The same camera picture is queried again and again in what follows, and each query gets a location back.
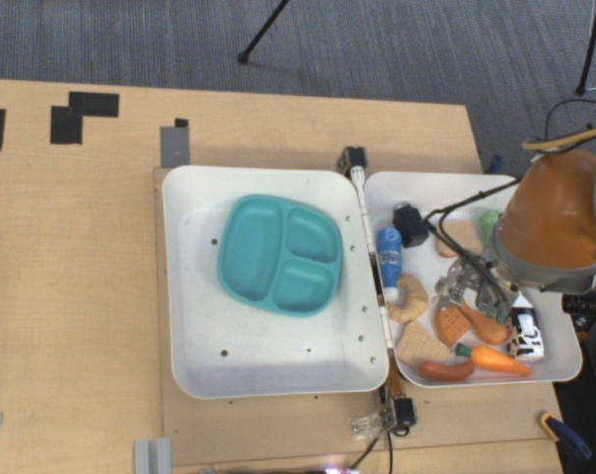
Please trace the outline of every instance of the blue bottle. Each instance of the blue bottle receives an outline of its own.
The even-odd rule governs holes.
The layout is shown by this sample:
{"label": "blue bottle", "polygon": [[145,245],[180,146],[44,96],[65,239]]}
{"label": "blue bottle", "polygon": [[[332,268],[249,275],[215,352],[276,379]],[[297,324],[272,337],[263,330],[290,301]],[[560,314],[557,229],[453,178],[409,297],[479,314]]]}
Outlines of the blue bottle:
{"label": "blue bottle", "polygon": [[384,299],[386,303],[399,298],[397,279],[401,275],[401,234],[395,228],[384,228],[377,234],[377,254],[379,255],[379,269],[384,283]]}

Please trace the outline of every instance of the plastic tray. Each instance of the plastic tray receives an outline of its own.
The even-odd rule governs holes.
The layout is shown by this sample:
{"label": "plastic tray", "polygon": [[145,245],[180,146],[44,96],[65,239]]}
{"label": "plastic tray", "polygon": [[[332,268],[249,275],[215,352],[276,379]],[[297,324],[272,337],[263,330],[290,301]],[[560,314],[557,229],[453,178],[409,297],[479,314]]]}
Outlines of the plastic tray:
{"label": "plastic tray", "polygon": [[325,215],[286,198],[250,195],[226,222],[218,273],[242,302],[308,316],[333,299],[340,265],[339,230]]}
{"label": "plastic tray", "polygon": [[[318,314],[246,305],[217,273],[224,226],[248,195],[289,198],[335,223],[339,282]],[[181,167],[163,185],[173,374],[199,398],[369,391],[388,358],[357,195],[333,172]]]}
{"label": "plastic tray", "polygon": [[[425,215],[436,207],[449,205],[458,200],[475,195],[479,191],[493,188],[510,181],[504,176],[482,176],[466,174],[424,174],[424,173],[378,173],[366,183],[366,202],[370,211],[373,230],[377,233],[386,226],[392,226],[393,207],[409,202]],[[487,210],[504,210],[513,190],[509,189],[495,196],[470,204],[453,213],[450,219],[469,218],[472,220]],[[445,259],[436,253],[435,240],[432,236],[421,246],[404,249],[404,272],[418,278],[430,294],[430,307],[418,318],[418,323],[427,332],[435,336],[432,325],[433,306],[431,299],[435,295],[434,285],[444,276],[454,259]],[[428,379],[412,367],[399,361],[399,368],[404,376],[414,384],[424,387],[442,387],[476,384],[523,383],[530,381],[567,381],[580,370],[581,350],[576,340],[570,317],[563,313],[560,295],[557,293],[526,292],[525,296],[535,305],[542,337],[546,348],[546,357],[533,363],[530,376],[514,376],[483,370],[463,381],[445,382]],[[403,333],[403,326],[390,322],[393,339],[397,342]],[[468,332],[462,342],[469,346],[480,344],[476,336]]]}

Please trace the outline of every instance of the black tripod leg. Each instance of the black tripod leg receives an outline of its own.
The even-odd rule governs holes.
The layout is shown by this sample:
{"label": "black tripod leg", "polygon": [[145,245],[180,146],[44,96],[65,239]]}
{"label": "black tripod leg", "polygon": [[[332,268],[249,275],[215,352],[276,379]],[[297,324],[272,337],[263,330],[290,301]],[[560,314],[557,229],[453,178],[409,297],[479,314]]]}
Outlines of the black tripod leg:
{"label": "black tripod leg", "polygon": [[248,47],[246,47],[246,49],[243,52],[240,52],[239,56],[237,56],[237,60],[239,61],[239,63],[248,63],[248,58],[250,57],[250,53],[257,46],[257,44],[259,43],[259,40],[262,39],[262,36],[265,35],[265,32],[267,32],[267,30],[269,30],[269,27],[271,27],[271,25],[274,23],[274,21],[276,21],[276,18],[280,15],[282,10],[285,8],[285,6],[288,3],[289,3],[289,0],[281,0],[280,1],[280,3],[278,4],[278,7],[276,7],[274,9],[274,12],[271,13],[271,16],[269,16],[269,18],[267,19],[265,24],[262,26],[262,28],[259,30],[257,35],[252,39],[252,42],[250,42],[250,45],[248,45]]}
{"label": "black tripod leg", "polygon": [[594,55],[594,48],[596,47],[596,13],[594,14],[594,23],[592,24],[592,31],[590,33],[590,42],[587,46],[587,53],[585,54],[585,63],[583,64],[583,73],[581,74],[581,80],[576,87],[574,92],[577,95],[585,94],[585,83],[587,82],[587,74],[590,71],[592,64],[592,56]]}

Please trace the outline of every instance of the carpeted floor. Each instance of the carpeted floor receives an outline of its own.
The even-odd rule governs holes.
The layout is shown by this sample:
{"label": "carpeted floor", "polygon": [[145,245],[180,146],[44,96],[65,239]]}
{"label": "carpeted floor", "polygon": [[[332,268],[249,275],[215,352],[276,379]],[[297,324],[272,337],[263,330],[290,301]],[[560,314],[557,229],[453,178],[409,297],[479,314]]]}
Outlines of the carpeted floor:
{"label": "carpeted floor", "polygon": [[[595,4],[292,0],[239,65],[278,1],[0,0],[0,78],[464,104],[483,166],[520,175],[519,143],[573,97]],[[564,107],[551,135],[589,122]]]}

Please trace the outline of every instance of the table top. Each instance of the table top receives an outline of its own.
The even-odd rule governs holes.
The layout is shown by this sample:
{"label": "table top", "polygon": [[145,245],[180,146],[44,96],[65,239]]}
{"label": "table top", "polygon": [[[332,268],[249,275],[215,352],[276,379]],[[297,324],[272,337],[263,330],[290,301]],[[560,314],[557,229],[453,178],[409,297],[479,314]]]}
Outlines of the table top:
{"label": "table top", "polygon": [[[50,108],[67,106],[70,91],[119,94],[119,115],[83,118],[82,145],[50,144]],[[0,109],[0,474],[131,472],[136,439],[173,432],[158,319],[161,126],[188,119],[199,165],[329,170],[344,146],[360,145],[368,173],[481,170],[460,106],[0,80]],[[559,415],[552,384],[407,390],[418,424],[395,440],[406,472],[495,472],[498,462],[561,472],[537,425],[543,411]],[[270,428],[290,444],[259,449],[225,439],[221,403],[195,401],[197,436],[174,441],[174,459],[202,440],[215,456],[199,462],[218,469],[342,465],[365,447],[347,419],[373,397],[240,399],[229,416],[249,431],[244,445]],[[267,411],[244,421],[239,406],[253,400]],[[295,431],[305,416],[327,421],[327,435]],[[384,447],[365,472],[386,468]],[[175,471],[197,472],[194,460]]]}

